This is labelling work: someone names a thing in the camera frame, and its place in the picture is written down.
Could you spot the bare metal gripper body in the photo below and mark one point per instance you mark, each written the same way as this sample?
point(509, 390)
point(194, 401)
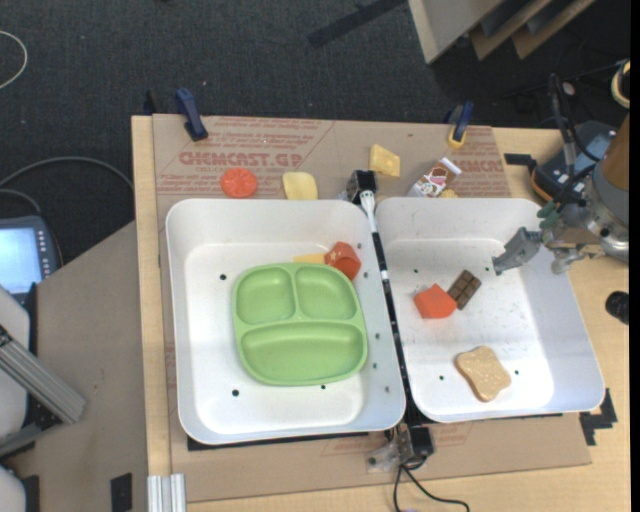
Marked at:
point(595, 232)

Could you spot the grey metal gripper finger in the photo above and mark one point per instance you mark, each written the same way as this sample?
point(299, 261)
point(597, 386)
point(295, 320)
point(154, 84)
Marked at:
point(564, 261)
point(517, 250)

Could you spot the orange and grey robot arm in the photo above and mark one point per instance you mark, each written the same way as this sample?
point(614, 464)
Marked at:
point(614, 175)

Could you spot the white plastic tray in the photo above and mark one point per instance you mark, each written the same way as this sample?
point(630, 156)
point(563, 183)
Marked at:
point(545, 320)
point(210, 350)

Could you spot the brown chocolate bar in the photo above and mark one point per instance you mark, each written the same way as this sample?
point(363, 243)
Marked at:
point(464, 289)

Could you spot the small yellow piece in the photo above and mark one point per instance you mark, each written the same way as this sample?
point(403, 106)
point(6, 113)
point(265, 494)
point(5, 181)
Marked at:
point(449, 193)

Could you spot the orange house-shaped block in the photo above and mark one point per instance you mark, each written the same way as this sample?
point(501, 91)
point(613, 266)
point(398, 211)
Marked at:
point(434, 303)

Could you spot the chocolate milk carton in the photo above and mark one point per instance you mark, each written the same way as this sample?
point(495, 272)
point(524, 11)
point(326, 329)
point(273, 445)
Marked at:
point(432, 181)

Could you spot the tan bread slice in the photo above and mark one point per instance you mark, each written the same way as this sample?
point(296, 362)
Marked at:
point(483, 374)

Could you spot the thin black and white rod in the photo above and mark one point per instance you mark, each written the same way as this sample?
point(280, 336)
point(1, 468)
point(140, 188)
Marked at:
point(384, 270)

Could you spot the yellow cheese wedge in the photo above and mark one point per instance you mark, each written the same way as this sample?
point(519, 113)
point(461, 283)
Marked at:
point(385, 161)

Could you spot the red cup with star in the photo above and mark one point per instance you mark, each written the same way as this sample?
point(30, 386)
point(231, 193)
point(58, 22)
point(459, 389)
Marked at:
point(346, 257)

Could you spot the flat yellow cheese slice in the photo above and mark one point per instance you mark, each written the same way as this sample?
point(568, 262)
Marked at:
point(310, 258)

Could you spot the brown cardboard board red print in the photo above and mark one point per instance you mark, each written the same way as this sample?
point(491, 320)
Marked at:
point(320, 150)

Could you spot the pale yellow rounded piece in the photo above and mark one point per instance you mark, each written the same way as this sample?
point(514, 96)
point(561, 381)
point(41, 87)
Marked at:
point(300, 186)

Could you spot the green divided plate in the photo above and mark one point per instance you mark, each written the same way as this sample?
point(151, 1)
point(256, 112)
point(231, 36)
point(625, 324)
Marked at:
point(300, 330)

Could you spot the round orange slice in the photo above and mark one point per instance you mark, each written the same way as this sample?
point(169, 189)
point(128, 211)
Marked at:
point(239, 182)

